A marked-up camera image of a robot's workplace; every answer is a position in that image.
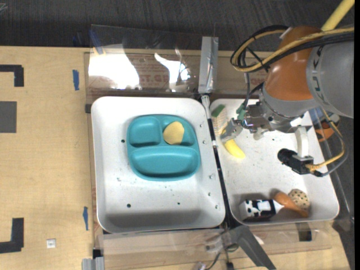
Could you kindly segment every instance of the gray square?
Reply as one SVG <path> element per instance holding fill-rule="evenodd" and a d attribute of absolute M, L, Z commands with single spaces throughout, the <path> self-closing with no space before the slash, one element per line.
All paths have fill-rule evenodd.
<path fill-rule="evenodd" d="M 16 133 L 16 104 L 0 101 L 0 133 Z"/>

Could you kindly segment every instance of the dark background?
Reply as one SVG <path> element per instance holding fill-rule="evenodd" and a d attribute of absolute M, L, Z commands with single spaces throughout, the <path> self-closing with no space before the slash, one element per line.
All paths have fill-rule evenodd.
<path fill-rule="evenodd" d="M 91 24 L 166 30 L 219 37 L 219 49 L 233 51 L 253 32 L 272 24 L 321 27 L 341 0 L 0 0 L 0 45 L 73 46 L 82 33 L 89 44 Z M 354 24 L 354 7 L 339 26 Z M 260 41 L 256 51 L 273 51 L 277 42 Z M 340 130 L 350 152 L 334 184 L 341 211 L 339 230 L 354 269 L 354 120 L 343 118 Z M 329 141 L 333 153 L 339 141 Z"/>

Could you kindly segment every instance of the wooden table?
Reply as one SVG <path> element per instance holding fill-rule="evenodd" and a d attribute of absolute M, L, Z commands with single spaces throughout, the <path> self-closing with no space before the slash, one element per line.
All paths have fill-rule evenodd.
<path fill-rule="evenodd" d="M 22 65 L 25 73 L 24 87 L 14 87 L 13 73 L 0 73 L 0 101 L 17 102 L 16 133 L 0 133 L 0 241 L 10 241 L 12 218 L 24 218 L 24 247 L 0 254 L 0 269 L 81 269 L 82 259 L 92 257 L 86 52 L 0 47 L 0 64 Z M 79 90 L 73 70 L 79 72 Z M 270 258 L 278 269 L 349 269 L 339 235 L 330 231 L 330 249 Z M 56 247 L 47 248 L 47 239 L 56 239 Z M 249 258 L 233 262 L 237 268 L 254 267 Z M 223 261 L 213 269 L 224 269 Z"/>

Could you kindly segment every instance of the teal divided tray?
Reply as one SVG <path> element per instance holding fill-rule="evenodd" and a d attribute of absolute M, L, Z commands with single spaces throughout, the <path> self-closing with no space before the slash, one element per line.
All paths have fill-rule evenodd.
<path fill-rule="evenodd" d="M 180 145 L 164 141 L 163 131 L 172 122 L 184 127 Z M 145 115 L 135 118 L 127 129 L 128 159 L 139 177 L 153 181 L 174 181 L 195 174 L 200 166 L 197 138 L 191 124 L 173 115 Z"/>

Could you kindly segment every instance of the yellow cable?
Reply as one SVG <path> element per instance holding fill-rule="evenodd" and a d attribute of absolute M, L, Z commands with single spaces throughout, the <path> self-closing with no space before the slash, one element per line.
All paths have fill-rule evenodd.
<path fill-rule="evenodd" d="M 355 31 L 355 28 L 354 27 L 350 27 L 350 28 L 343 28 L 343 29 L 335 29 L 335 30 L 329 30 L 329 31 L 322 31 L 322 32 L 319 32 L 319 33 L 313 33 L 313 34 L 310 34 L 310 35 L 307 35 L 307 36 L 304 36 L 304 37 L 301 37 L 289 44 L 287 44 L 286 46 L 282 47 L 281 49 L 273 52 L 270 56 L 268 56 L 267 58 L 265 58 L 264 60 L 262 60 L 262 62 L 260 63 L 257 63 L 255 65 L 251 65 L 249 67 L 245 67 L 245 68 L 239 68 L 238 66 L 234 66 L 234 68 L 238 71 L 241 71 L 241 72 L 251 72 L 251 71 L 254 71 L 254 70 L 258 70 L 262 67 L 263 64 L 266 64 L 268 61 L 270 61 L 271 59 L 275 58 L 276 56 L 278 55 L 281 55 L 283 54 L 284 52 L 296 47 L 296 46 L 299 46 L 301 44 L 304 44 L 306 42 L 309 42 L 310 40 L 313 40 L 313 39 L 317 39 L 317 38 L 320 38 L 320 37 L 324 37 L 324 36 L 327 36 L 327 35 L 334 35 L 334 34 L 341 34 L 341 33 L 349 33 L 349 32 L 354 32 Z M 237 63 L 237 59 L 239 57 L 239 55 L 243 52 L 243 50 L 250 44 L 252 43 L 253 41 L 255 41 L 256 39 L 258 38 L 261 38 L 263 36 L 266 36 L 266 35 L 271 35 L 271 34 L 274 34 L 274 33 L 283 33 L 284 31 L 283 30 L 276 30 L 276 31 L 269 31 L 269 32 L 264 32 L 262 34 L 259 34 L 258 36 L 256 37 L 251 37 L 249 40 L 247 40 L 237 51 L 236 53 L 234 54 L 231 62 L 232 64 L 236 64 Z"/>
<path fill-rule="evenodd" d="M 354 6 L 355 0 L 342 0 L 342 2 L 335 9 L 334 13 L 327 19 L 322 31 L 328 31 L 335 29 L 338 23 L 344 18 L 344 16 L 349 12 L 349 10 Z"/>
<path fill-rule="evenodd" d="M 340 131 L 338 130 L 338 128 L 336 127 L 335 123 L 333 121 L 331 121 L 330 117 L 328 116 L 328 114 L 326 113 L 326 111 L 324 109 L 322 109 L 322 112 L 324 113 L 327 121 L 333 126 L 334 130 L 340 135 L 340 137 L 342 137 Z M 344 142 L 341 140 L 341 152 L 334 156 L 333 158 L 330 158 L 326 161 L 324 161 L 323 163 L 319 163 L 319 164 L 307 164 L 305 165 L 306 168 L 308 168 L 310 170 L 310 172 L 314 172 L 315 170 L 329 165 L 332 162 L 335 162 L 337 159 L 341 158 L 343 155 L 345 154 L 345 144 Z"/>

